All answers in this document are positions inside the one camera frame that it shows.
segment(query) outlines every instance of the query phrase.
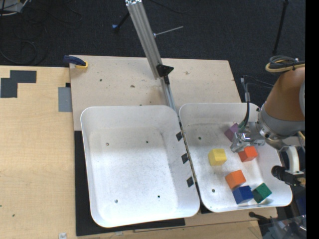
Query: blue cube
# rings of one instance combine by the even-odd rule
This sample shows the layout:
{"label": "blue cube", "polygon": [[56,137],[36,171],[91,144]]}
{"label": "blue cube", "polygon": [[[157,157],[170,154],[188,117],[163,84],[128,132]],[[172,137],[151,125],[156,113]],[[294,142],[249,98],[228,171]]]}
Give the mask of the blue cube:
{"label": "blue cube", "polygon": [[233,195],[237,204],[246,203],[254,198],[249,186],[238,187],[233,190]]}

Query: blue and yellow clamp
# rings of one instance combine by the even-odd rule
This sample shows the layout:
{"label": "blue and yellow clamp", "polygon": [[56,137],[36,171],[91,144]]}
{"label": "blue and yellow clamp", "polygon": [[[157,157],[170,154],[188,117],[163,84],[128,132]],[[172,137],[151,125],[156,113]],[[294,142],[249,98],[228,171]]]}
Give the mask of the blue and yellow clamp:
{"label": "blue and yellow clamp", "polygon": [[80,68],[80,69],[87,69],[88,68],[87,61],[84,61],[82,59],[79,59],[79,58],[74,57],[74,56],[69,56],[69,55],[65,55],[63,57],[63,63],[75,64],[75,67]]}

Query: empty white tray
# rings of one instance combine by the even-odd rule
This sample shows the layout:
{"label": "empty white tray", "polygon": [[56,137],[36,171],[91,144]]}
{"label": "empty white tray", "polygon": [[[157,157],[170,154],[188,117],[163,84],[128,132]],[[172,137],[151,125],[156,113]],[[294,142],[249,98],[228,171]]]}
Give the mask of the empty white tray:
{"label": "empty white tray", "polygon": [[89,107],[81,115],[91,215],[103,227],[184,218],[199,210],[176,112]]}
{"label": "empty white tray", "polygon": [[[224,132],[243,120],[246,108],[246,103],[186,104],[179,111],[201,200],[213,212],[287,206],[292,200],[290,186],[271,174],[273,166],[282,165],[274,148],[268,144],[257,146],[258,157],[248,162],[241,162],[230,150],[231,141]],[[256,109],[250,104],[249,121],[257,121]],[[214,148],[225,150],[227,161],[222,166],[209,164],[208,153]],[[237,204],[225,176],[240,169],[246,178],[242,186],[249,185],[253,190],[264,182],[272,194],[259,204],[254,199]]]}

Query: yellow block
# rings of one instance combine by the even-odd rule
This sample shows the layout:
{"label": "yellow block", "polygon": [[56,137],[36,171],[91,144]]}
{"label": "yellow block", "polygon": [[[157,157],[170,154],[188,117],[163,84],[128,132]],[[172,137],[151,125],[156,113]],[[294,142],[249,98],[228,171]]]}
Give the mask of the yellow block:
{"label": "yellow block", "polygon": [[224,149],[212,149],[208,154],[210,165],[222,165],[227,157]]}

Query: red-orange cube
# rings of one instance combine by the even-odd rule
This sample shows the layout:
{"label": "red-orange cube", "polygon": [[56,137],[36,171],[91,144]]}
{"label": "red-orange cube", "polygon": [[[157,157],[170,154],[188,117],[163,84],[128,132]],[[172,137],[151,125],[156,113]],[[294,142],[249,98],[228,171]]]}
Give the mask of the red-orange cube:
{"label": "red-orange cube", "polygon": [[240,186],[246,182],[246,178],[242,170],[237,170],[237,171],[229,173],[228,175],[225,176],[225,179],[230,189]]}
{"label": "red-orange cube", "polygon": [[238,154],[242,162],[251,161],[258,156],[255,146],[247,146],[244,148],[243,151],[240,151]]}

